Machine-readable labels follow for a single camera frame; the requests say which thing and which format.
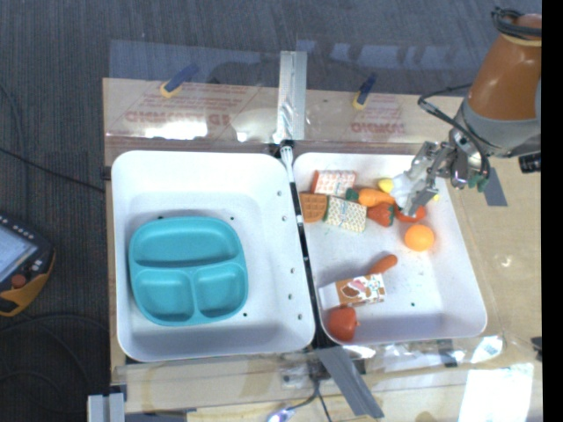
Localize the red toy strawberry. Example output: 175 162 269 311
366 201 396 229

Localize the orange toy orange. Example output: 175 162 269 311
403 223 436 253

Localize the teal divided plate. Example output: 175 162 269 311
128 215 250 328

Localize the red toy tomato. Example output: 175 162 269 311
393 203 428 224

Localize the brown cardboard board, red print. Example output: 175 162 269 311
101 76 543 414

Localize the yellow patterned white carton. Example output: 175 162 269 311
324 195 369 234

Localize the white and brown picture carton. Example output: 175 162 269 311
318 273 388 311

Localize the orange-brown toy sausage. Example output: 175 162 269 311
368 253 399 276

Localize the orange and white carton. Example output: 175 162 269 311
311 169 358 198

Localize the white plastic tray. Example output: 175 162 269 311
110 149 318 363
291 151 489 347

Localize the brown toy waffle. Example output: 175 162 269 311
298 192 330 224

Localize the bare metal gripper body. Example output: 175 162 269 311
410 129 486 191

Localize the orange toy carrot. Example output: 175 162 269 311
345 186 398 208

